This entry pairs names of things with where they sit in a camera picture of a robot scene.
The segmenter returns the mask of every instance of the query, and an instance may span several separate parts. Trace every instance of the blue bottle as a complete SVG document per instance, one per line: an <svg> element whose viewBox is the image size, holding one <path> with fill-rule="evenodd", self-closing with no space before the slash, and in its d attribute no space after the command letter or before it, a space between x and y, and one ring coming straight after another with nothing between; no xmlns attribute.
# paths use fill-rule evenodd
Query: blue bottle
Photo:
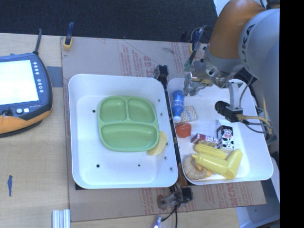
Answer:
<svg viewBox="0 0 304 228"><path fill-rule="evenodd" d="M173 112L173 121L176 124L181 122L181 113L184 110L184 98L185 95L181 90L176 90L173 93L173 102L172 102L172 112Z"/></svg>

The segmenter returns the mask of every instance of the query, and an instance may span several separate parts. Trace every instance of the wooden table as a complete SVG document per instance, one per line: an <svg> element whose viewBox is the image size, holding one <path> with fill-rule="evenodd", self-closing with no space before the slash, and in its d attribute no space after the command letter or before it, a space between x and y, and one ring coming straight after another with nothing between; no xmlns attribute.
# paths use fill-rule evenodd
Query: wooden table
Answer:
<svg viewBox="0 0 304 228"><path fill-rule="evenodd" d="M0 56L32 52L37 37L0 33ZM43 36L38 51L45 66L62 67L59 36ZM52 210L69 209L63 88L54 87L53 93L53 112L40 125L0 138L0 227L49 228ZM71 227L148 228L154 221L151 215L73 222ZM175 215L161 227L175 227ZM236 209L230 208L178 213L178 227L238 228L239 223Z"/></svg>

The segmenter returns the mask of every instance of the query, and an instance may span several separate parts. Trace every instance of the control button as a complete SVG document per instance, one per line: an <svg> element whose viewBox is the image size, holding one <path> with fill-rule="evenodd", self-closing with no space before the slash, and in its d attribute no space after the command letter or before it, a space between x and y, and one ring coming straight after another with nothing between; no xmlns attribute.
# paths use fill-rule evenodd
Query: control button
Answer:
<svg viewBox="0 0 304 228"><path fill-rule="evenodd" d="M18 108L18 109L16 110L16 113L17 113L17 114L21 114L21 113L23 113L23 110L22 110L21 108Z"/></svg>

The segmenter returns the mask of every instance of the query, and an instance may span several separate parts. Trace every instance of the green divided plate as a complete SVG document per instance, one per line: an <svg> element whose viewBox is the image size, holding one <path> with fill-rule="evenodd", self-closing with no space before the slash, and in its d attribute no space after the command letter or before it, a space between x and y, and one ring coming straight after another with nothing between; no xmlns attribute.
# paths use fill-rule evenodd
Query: green divided plate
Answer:
<svg viewBox="0 0 304 228"><path fill-rule="evenodd" d="M98 107L99 136L110 150L139 152L152 149L159 139L153 105L136 96L110 96Z"/></svg>

